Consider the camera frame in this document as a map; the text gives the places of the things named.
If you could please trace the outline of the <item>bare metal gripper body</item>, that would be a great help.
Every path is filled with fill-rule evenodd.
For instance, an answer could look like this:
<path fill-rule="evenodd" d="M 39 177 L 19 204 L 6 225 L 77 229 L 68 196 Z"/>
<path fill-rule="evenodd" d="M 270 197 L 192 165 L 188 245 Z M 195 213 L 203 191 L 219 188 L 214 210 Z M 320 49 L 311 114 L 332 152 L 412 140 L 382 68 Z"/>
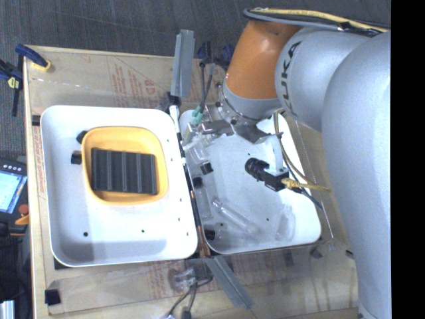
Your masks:
<path fill-rule="evenodd" d="M 282 138 L 283 133 L 271 133 L 260 130 L 257 127 L 259 120 L 243 116 L 240 112 L 235 111 L 226 102 L 216 102 L 215 104 L 207 104 L 207 113 L 209 115 L 206 122 L 214 120 L 226 120 L 234 131 L 233 135 L 240 136 L 251 144 L 261 144 L 268 138 Z"/>

